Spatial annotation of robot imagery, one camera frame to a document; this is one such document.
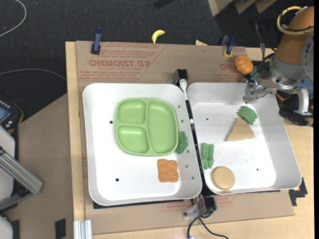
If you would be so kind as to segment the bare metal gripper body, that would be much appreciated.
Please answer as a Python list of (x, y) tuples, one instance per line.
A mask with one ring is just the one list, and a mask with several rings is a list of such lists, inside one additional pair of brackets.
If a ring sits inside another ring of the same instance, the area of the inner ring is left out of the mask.
[(258, 90), (273, 93), (277, 90), (292, 93), (300, 79), (293, 79), (276, 67), (258, 68)]

